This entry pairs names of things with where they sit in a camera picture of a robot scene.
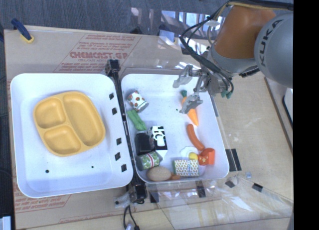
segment carrot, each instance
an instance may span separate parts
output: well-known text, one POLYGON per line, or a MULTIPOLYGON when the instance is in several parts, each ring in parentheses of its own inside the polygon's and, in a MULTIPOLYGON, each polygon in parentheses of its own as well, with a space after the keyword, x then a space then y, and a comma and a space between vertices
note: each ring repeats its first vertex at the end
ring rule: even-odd
POLYGON ((191 143, 193 143, 193 145, 198 149, 198 150, 204 150, 205 146, 203 145, 203 143, 201 143, 196 134, 195 134, 195 130, 194 130, 194 126, 192 124, 188 124, 186 127, 187 130, 187 134, 188 137, 191 141, 191 143))
MULTIPOLYGON (((181 101, 181 104, 183 104, 187 98, 187 91, 186 90, 182 90, 181 95, 183 96, 183 100, 181 101)), ((197 112, 195 109, 190 109, 189 112, 187 113, 188 117, 190 118, 190 120, 196 125, 198 126, 198 117, 197 117, 197 112)))

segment toy hot dog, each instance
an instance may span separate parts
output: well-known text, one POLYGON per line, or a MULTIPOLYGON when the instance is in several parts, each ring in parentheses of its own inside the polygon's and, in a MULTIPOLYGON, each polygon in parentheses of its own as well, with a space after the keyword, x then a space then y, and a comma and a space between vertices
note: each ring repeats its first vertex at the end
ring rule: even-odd
POLYGON ((204 150, 205 146, 198 140, 195 131, 194 131, 194 126, 192 124, 187 125, 187 134, 190 139, 190 141, 193 143, 193 145, 198 149, 198 150, 204 150))

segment black cord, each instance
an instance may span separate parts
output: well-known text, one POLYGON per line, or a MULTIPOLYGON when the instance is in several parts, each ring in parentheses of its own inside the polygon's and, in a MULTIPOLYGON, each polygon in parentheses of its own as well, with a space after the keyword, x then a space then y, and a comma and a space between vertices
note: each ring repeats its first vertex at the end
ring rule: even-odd
POLYGON ((126 216, 126 213, 127 213, 128 210, 129 210, 130 216, 131 216, 131 218, 132 218, 132 220, 133 220, 133 222, 134 222, 134 225, 135 225, 134 229, 135 229, 135 230, 140 229, 139 226, 136 224, 136 222, 135 222, 133 216, 132 216, 131 206, 130 206, 130 205, 128 205, 128 206, 125 208, 125 210, 124 210, 124 217, 123 217, 123 226, 124 226, 124 229, 127 228, 127 225, 126 225, 126 223, 125 223, 125 216, 126 216))

